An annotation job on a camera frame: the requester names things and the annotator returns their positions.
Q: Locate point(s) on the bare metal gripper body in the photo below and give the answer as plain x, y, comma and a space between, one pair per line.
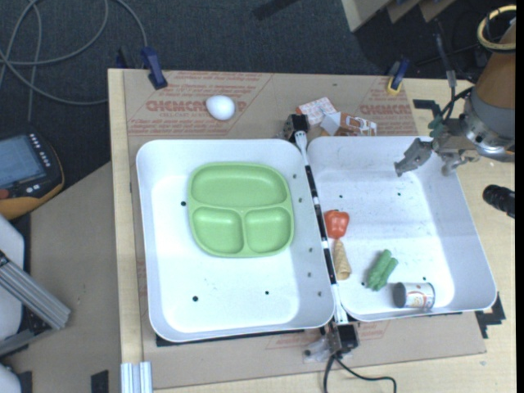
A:
487, 147

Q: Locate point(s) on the orange and white carton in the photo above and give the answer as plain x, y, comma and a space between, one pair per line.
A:
315, 109
352, 124

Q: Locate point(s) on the tan ice cream cone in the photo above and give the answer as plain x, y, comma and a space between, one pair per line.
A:
341, 260

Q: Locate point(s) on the black cylinder on white bracket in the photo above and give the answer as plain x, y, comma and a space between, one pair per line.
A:
499, 199

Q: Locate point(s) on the white plastic tray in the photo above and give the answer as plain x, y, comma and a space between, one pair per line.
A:
409, 227
229, 293

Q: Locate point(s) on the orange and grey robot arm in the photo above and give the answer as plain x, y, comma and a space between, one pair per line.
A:
497, 76

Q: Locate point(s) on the brown cardboard board red print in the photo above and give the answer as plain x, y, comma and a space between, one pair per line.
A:
254, 92

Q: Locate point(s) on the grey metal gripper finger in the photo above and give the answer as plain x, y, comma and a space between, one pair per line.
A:
413, 156
450, 164

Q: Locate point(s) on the small white and orange can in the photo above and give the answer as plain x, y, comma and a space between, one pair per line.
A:
417, 295

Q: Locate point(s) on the thin black and white rod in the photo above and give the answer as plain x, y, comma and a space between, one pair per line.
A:
313, 186

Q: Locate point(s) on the white egg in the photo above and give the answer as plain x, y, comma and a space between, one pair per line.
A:
221, 107

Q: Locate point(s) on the green divided plate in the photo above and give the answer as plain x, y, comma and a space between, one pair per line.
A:
239, 186

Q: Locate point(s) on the red bell pepper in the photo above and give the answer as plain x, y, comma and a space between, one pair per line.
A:
337, 223

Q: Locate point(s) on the green asparagus bundle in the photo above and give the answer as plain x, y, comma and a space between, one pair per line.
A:
380, 270

